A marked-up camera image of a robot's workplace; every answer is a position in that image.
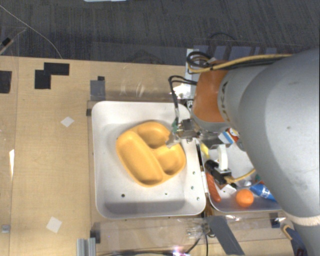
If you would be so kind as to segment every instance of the orange fruit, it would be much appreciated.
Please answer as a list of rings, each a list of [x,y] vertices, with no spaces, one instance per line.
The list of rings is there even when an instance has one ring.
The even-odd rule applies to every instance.
[[[249,207],[254,202],[254,194],[249,189],[241,189],[236,193],[235,200],[241,207]]]

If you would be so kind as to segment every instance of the gray carpet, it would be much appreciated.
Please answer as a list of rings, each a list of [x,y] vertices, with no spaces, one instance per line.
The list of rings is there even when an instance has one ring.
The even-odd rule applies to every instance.
[[[214,52],[235,46],[319,47],[319,0],[0,0],[49,38],[64,59],[183,65],[186,48]],[[25,27],[0,9],[1,36]],[[58,58],[31,29],[6,55]]]

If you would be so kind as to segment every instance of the white sink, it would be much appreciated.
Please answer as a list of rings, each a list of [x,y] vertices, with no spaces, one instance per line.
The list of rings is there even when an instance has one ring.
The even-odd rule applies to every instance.
[[[180,119],[190,113],[179,105]],[[195,141],[181,142],[186,167],[166,182],[144,187],[122,166],[116,153],[117,137],[140,123],[157,121],[171,128],[173,103],[101,101],[92,109],[92,133],[97,210],[109,219],[192,216],[206,206]]]

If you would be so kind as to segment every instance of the yellow divided plate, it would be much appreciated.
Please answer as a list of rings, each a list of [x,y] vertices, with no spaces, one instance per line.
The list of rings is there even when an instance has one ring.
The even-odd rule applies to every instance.
[[[116,140],[116,153],[122,165],[141,186],[159,185],[186,166],[181,145],[166,146],[169,134],[162,124],[148,121],[125,131]]]

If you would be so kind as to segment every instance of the wooden tabletop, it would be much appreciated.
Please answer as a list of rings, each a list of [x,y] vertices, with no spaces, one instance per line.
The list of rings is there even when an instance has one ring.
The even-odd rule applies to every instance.
[[[70,64],[69,75],[52,75],[51,89],[35,89],[35,70],[43,70],[44,62]],[[7,139],[0,144],[0,156],[12,149],[15,153],[13,182],[9,171],[0,174],[0,224],[11,225],[10,233],[0,233],[0,255],[74,256],[77,239],[88,239],[92,225],[86,116],[90,81],[105,77],[109,99],[149,99],[157,92],[159,100],[169,93],[168,77],[183,76],[185,68],[1,56],[0,70],[12,71],[11,92],[0,94],[0,136]],[[67,117],[74,120],[69,127],[61,124]],[[10,169],[7,160],[0,164]],[[11,189],[12,201],[3,196]],[[57,233],[47,229],[51,217],[61,221]],[[287,239],[240,245],[247,255],[292,255]],[[209,255],[224,255],[217,242],[209,250]],[[205,246],[193,253],[203,255]]]

